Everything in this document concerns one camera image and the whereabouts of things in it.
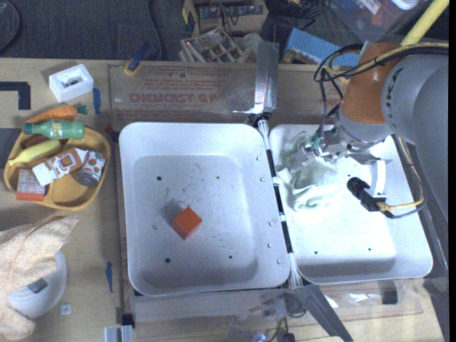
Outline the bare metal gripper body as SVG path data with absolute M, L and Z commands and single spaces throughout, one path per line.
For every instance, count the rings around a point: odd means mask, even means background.
M 348 135 L 342 127 L 318 128 L 304 149 L 326 162 L 336 162 L 343 157 L 352 158 L 360 164 L 373 160 L 371 144 L 360 142 Z

